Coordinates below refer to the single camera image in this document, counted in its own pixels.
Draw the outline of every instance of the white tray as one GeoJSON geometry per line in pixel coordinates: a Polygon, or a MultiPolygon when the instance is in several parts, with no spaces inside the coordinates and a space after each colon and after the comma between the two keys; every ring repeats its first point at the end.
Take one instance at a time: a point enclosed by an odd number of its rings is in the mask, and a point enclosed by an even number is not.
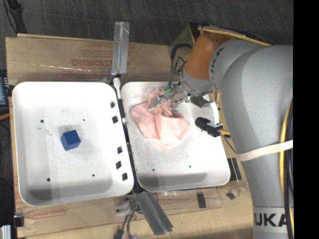
{"type": "Polygon", "coordinates": [[[132,168],[109,85],[24,82],[14,88],[12,100],[19,191],[27,204],[45,206],[131,191],[132,168]],[[65,151],[60,137],[74,129],[81,143],[65,151]]]}
{"type": "Polygon", "coordinates": [[[140,132],[130,115],[131,108],[146,102],[149,92],[165,85],[166,82],[130,82],[121,90],[140,185],[147,191],[160,192],[227,183],[230,169],[221,137],[213,138],[195,125],[197,117],[209,118],[207,108],[191,103],[179,105],[177,111],[191,127],[183,142],[174,149],[166,149],[140,132]]]}

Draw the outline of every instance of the blue cube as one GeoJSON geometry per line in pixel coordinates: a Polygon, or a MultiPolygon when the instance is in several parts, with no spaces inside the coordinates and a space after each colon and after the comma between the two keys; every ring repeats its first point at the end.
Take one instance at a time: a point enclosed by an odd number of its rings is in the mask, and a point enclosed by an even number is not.
{"type": "Polygon", "coordinates": [[[61,136],[61,142],[64,150],[70,150],[79,146],[81,140],[76,130],[72,130],[63,133],[63,135],[61,136]]]}

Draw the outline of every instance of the dark floor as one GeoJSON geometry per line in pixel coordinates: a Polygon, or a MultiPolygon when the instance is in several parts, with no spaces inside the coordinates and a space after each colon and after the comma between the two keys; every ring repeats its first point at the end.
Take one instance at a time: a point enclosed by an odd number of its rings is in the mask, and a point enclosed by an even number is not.
{"type": "MultiPolygon", "coordinates": [[[[293,43],[294,0],[18,0],[28,33],[112,40],[115,21],[130,23],[130,41],[170,44],[189,21],[244,29],[293,43]]],[[[6,36],[15,36],[0,0],[0,70],[6,36]]],[[[2,121],[9,127],[8,121],[2,121]]],[[[0,180],[12,189],[7,130],[0,126],[0,180]]],[[[0,226],[10,223],[12,195],[0,184],[0,226]]]]}

